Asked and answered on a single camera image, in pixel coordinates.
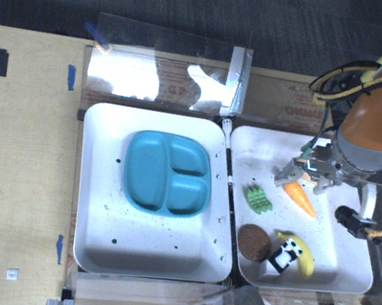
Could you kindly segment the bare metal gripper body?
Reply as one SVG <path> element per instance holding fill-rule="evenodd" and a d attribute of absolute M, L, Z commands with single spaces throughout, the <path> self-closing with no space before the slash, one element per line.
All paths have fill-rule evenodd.
<path fill-rule="evenodd" d="M 356 187 L 368 175 L 365 170 L 352 165 L 333 143 L 324 147 L 314 146 L 303 169 L 316 183 L 329 186 L 348 184 Z"/>

